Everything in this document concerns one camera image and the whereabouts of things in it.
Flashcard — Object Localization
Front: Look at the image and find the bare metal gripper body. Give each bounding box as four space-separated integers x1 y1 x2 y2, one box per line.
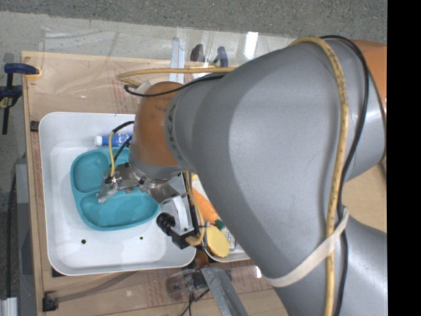
104 162 189 206

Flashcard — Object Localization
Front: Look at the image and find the blue divided plate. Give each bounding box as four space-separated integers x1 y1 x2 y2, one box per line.
70 147 161 232

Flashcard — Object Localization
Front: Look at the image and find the clear plastic bottle blue label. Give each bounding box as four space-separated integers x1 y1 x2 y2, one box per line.
94 132 134 147

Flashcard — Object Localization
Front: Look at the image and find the white plastic tray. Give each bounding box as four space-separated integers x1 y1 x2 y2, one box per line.
38 111 197 277
191 172 251 263

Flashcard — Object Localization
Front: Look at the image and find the orange carrot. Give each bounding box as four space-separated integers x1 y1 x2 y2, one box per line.
191 186 226 230

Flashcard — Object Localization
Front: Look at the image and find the yellow round biscuit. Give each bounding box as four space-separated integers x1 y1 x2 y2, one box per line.
205 224 232 259

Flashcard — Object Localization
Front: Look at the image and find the white printed packet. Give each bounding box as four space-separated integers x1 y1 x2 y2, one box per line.
221 226 238 251

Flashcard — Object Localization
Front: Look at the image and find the black cylinder on white bracket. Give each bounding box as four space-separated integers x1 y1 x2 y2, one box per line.
156 194 198 251

